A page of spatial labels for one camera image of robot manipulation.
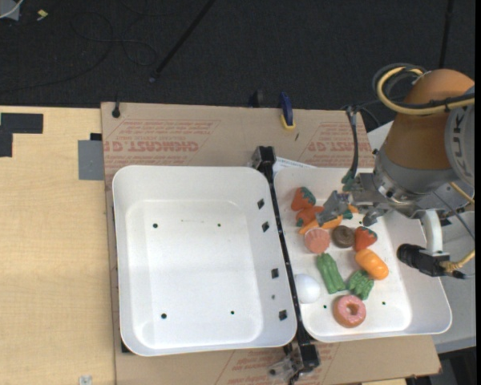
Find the white plastic tray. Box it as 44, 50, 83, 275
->
111, 164, 298, 358
273, 166, 454, 344

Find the pink scallop shell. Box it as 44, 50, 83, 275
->
303, 226, 332, 254

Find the black block with wires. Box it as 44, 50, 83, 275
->
250, 145, 277, 172
295, 342, 321, 373

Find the white printed paper slip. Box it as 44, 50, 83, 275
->
273, 156, 318, 172

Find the short green asparagus bundle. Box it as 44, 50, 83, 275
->
346, 269, 375, 302

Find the black cylinder on white bracket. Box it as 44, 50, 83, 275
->
396, 209, 452, 278

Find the thin black rod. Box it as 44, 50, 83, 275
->
263, 162, 310, 349

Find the white egg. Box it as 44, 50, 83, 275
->
293, 273, 322, 305

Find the brown mushroom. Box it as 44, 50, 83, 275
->
330, 225, 356, 249

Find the red strawberry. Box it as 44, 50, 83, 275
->
290, 186, 317, 213
295, 205, 325, 228
353, 225, 379, 253

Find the orange carrot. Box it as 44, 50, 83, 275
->
297, 203, 360, 236

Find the long green asparagus bundle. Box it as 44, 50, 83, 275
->
315, 252, 347, 295

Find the pink frosted doughnut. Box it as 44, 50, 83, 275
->
331, 294, 367, 329

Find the orange bell pepper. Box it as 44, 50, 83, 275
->
354, 248, 390, 282

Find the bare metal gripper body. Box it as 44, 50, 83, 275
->
350, 169, 426, 220

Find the brown cardboard board red print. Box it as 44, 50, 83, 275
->
99, 101, 443, 385

